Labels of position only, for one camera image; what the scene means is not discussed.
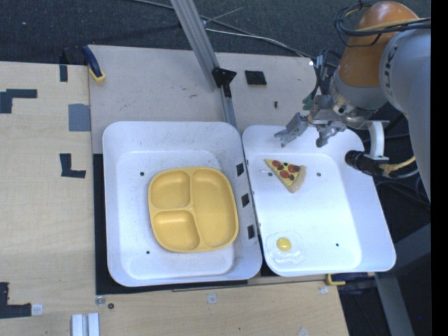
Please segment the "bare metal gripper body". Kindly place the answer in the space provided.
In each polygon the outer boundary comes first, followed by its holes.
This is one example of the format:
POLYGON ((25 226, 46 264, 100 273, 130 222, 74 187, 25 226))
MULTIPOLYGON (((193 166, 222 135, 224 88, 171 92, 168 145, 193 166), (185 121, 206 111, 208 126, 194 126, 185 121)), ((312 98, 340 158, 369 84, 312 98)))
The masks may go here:
POLYGON ((363 129, 372 112, 355 106, 341 94, 316 95, 307 120, 313 125, 337 123, 354 129, 363 129))

